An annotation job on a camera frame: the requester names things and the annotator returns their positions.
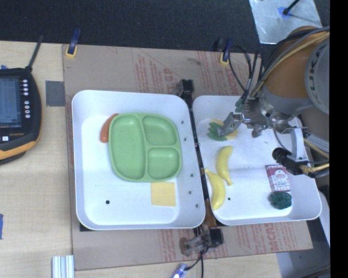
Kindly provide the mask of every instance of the gray carpet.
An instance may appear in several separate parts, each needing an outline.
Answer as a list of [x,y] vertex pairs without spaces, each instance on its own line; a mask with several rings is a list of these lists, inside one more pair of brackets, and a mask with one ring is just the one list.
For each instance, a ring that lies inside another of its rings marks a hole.
[[[330,0],[314,0],[323,26]],[[0,0],[0,40],[211,50],[219,37],[256,52],[248,0]]]

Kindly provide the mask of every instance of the green divided plate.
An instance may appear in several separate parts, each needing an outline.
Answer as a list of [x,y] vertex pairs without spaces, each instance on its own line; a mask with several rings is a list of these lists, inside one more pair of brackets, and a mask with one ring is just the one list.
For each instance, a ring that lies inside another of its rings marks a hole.
[[177,128],[162,115],[117,115],[110,123],[108,147],[112,167],[124,180],[165,181],[182,168]]

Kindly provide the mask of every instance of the toy banana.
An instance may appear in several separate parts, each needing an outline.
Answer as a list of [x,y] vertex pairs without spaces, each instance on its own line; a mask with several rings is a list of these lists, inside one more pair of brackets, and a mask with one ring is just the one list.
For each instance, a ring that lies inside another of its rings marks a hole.
[[224,200],[226,199],[226,185],[218,174],[209,171],[207,168],[205,169],[205,173],[208,175],[213,187],[211,207],[213,210],[217,210],[221,205],[223,205]]
[[230,171],[228,168],[228,159],[230,158],[233,151],[233,146],[223,147],[216,158],[216,171],[221,176],[228,185],[232,185],[233,182],[230,178]]

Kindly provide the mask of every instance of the cardboard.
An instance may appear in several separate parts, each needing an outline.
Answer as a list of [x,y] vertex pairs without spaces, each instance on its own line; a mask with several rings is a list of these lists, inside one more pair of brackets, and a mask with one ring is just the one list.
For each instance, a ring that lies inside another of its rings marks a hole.
[[[194,81],[194,98],[204,94],[241,95],[242,90],[230,67],[220,65],[219,59],[218,52],[82,45],[78,46],[74,58],[63,56],[72,244],[76,270],[187,261],[197,259],[197,254],[188,257],[180,251],[181,240],[194,238],[192,229],[89,231],[80,226],[75,213],[73,96],[85,89],[170,94],[181,79]],[[244,55],[231,54],[231,62],[245,86],[248,65]],[[222,232],[224,244],[208,251],[205,259],[312,248],[305,221],[223,226]]]

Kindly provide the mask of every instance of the gray tape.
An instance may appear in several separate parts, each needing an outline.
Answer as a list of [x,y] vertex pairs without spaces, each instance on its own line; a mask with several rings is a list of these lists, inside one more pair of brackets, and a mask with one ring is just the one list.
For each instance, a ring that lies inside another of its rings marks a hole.
[[46,106],[61,107],[65,104],[64,82],[45,81]]

